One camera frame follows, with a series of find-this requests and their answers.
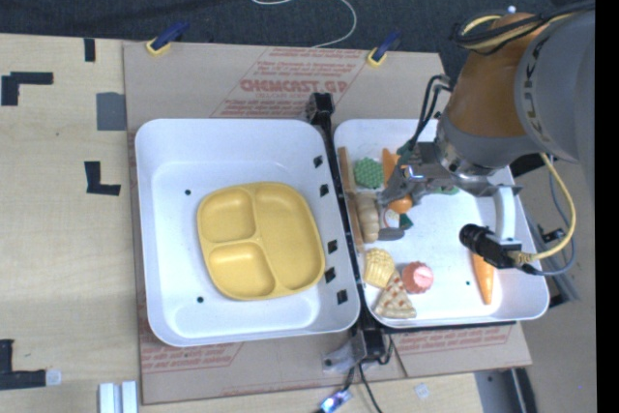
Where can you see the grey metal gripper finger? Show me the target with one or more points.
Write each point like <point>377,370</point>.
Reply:
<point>394,186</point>
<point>421,189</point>

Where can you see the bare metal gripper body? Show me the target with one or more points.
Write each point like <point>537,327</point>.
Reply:
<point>452,167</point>

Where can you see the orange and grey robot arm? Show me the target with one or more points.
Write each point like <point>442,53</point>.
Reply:
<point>488,101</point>

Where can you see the orange round toy fruit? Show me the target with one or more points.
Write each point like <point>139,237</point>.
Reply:
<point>401,205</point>

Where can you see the green toy leaf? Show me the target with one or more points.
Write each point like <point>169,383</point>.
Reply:
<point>450,191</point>

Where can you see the orange carrot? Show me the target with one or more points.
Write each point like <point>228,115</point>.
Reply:
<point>389,162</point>
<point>484,285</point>

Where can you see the green round waffle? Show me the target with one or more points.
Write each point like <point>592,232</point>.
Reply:
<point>368,172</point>

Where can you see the dark green toy piece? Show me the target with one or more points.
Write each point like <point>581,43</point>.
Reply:
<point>405,221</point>

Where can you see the cream bread loaf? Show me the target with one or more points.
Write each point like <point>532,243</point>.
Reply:
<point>368,220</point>

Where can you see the tan wooden stick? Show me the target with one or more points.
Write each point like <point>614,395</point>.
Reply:
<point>349,188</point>

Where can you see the grey oval toy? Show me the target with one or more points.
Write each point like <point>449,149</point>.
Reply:
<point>391,234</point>

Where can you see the thin black and white rod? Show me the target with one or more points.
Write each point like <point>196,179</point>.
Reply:
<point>349,227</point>

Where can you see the yellow ridged toy pastry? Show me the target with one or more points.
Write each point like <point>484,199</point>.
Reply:
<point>378,267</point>

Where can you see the pink cupcake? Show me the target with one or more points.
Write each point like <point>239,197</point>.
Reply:
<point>418,277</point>

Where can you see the white plastic tray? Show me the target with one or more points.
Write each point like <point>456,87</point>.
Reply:
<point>174,304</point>
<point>445,300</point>

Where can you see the lattice pie slice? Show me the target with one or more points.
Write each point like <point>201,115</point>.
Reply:
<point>395,302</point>

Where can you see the yellow divided plate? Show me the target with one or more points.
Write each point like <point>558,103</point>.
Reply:
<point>261,242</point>

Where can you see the brown cardboard board red print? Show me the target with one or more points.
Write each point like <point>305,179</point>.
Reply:
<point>203,82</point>

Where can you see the black cylinder on white bracket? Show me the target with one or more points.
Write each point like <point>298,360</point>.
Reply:
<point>488,244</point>

